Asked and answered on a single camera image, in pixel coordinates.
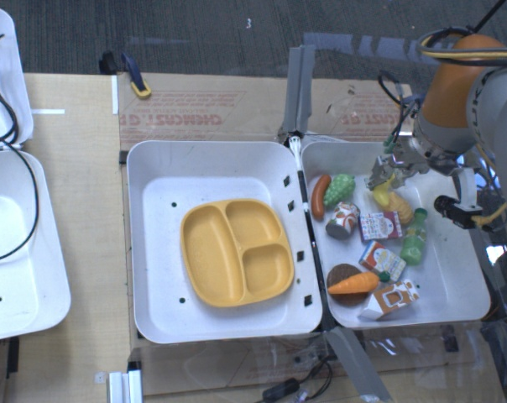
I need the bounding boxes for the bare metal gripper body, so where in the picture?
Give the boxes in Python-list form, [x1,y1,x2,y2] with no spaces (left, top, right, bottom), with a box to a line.
[374,136,431,182]

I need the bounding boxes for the yellow toy corn cob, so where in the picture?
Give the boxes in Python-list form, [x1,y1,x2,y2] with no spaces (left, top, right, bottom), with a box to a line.
[371,175,415,227]

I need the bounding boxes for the green toy grapes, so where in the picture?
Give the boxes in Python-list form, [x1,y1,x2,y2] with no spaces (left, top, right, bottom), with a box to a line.
[322,173,358,208]

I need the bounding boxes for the pink and white carton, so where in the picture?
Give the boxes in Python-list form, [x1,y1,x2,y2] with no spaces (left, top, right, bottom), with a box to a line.
[358,210,404,243]

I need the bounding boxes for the white and orange can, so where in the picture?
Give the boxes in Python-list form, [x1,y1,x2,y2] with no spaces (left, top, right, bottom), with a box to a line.
[324,201,361,241]

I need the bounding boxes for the red-brown toy sausage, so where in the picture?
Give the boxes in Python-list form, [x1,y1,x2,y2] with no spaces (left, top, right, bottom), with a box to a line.
[311,174,333,222]

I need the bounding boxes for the green plastic bottle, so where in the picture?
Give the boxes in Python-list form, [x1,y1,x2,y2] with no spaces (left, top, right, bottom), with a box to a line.
[399,207,429,267]

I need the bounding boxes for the red white blue carton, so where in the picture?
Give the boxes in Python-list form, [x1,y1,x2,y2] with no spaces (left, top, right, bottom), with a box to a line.
[358,239,408,283]

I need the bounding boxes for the brown round biscuit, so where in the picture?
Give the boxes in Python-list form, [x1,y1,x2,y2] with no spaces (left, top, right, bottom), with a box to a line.
[326,263,370,307]

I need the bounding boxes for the white plastic tray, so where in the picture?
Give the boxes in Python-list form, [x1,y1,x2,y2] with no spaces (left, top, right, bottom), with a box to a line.
[299,140,492,331]
[126,139,324,345]

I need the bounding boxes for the orange toy carrot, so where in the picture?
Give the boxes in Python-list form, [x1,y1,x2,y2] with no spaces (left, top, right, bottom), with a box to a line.
[327,270,392,296]

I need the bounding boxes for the orange and white carton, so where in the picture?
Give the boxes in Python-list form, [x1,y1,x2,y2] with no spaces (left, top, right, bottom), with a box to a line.
[358,279,421,322]

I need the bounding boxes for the brown cardboard board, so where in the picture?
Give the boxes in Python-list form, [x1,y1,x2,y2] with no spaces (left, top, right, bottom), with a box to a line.
[116,71,507,396]

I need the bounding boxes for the yellow divided plate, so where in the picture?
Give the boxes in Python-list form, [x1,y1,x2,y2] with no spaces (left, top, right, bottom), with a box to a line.
[180,198,296,309]

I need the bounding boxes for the black cylinder on white bracket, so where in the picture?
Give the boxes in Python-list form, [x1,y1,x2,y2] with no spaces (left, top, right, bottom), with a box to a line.
[433,167,485,231]

